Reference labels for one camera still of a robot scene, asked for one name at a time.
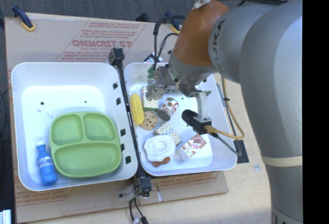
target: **green divided plate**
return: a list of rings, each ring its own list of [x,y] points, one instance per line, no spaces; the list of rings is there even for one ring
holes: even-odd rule
[[[119,135],[110,117],[99,112],[76,112],[56,117],[50,126],[51,155],[67,177],[110,173],[121,163]]]

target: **bottle cap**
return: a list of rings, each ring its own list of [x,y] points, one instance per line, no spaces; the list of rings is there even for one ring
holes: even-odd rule
[[[45,145],[44,141],[38,141],[35,146],[38,147],[39,145],[43,145],[43,144]]]

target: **yellow cable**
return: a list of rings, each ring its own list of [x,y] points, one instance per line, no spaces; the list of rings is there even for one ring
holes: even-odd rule
[[[226,95],[226,79],[224,79],[224,86],[223,86],[223,91],[224,91],[224,95]],[[220,131],[216,128],[214,128],[213,126],[211,125],[205,125],[205,129],[207,130],[208,133],[217,133],[217,134],[221,134],[221,135],[224,135],[224,136],[228,136],[228,137],[231,137],[231,138],[234,138],[234,139],[238,139],[238,140],[242,140],[244,139],[245,137],[245,133],[243,132],[243,130],[241,129],[240,125],[238,124],[233,112],[232,112],[232,109],[230,107],[230,104],[228,103],[228,101],[226,101],[226,104],[227,104],[227,108],[229,109],[229,112],[232,116],[232,119],[233,121],[235,122],[237,128],[239,129],[240,133],[242,134],[241,136],[235,136],[235,135],[232,135],[232,134],[228,134],[226,132],[223,132],[223,131]]]

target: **water bottle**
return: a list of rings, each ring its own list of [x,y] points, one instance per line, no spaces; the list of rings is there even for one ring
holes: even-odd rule
[[[51,155],[46,151],[46,144],[44,141],[36,143],[36,148],[39,151],[36,159],[39,172],[41,174],[41,181],[43,185],[52,185],[57,182],[57,174]]]

